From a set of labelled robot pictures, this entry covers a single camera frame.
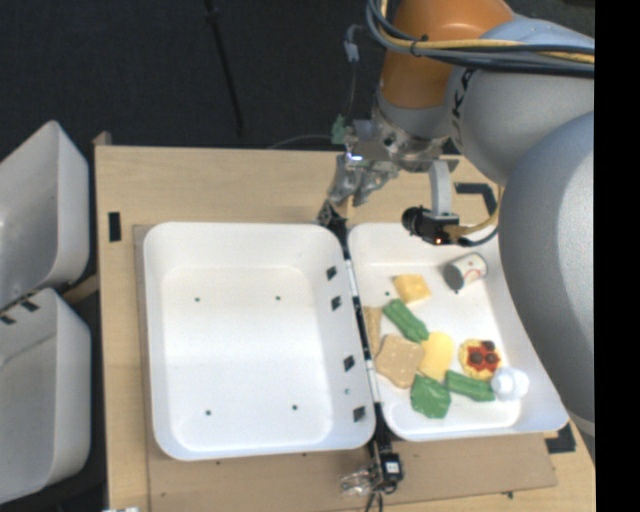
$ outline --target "green toy vegetable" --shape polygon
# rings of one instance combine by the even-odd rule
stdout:
[[[429,331],[424,322],[416,318],[400,299],[393,299],[382,308],[382,312],[408,340],[420,343],[429,337]]]
[[[447,370],[445,385],[452,393],[468,396],[476,402],[491,402],[496,399],[489,382],[467,377],[453,370]]]
[[[431,377],[416,375],[411,386],[411,406],[427,418],[444,418],[451,405],[449,390]]]

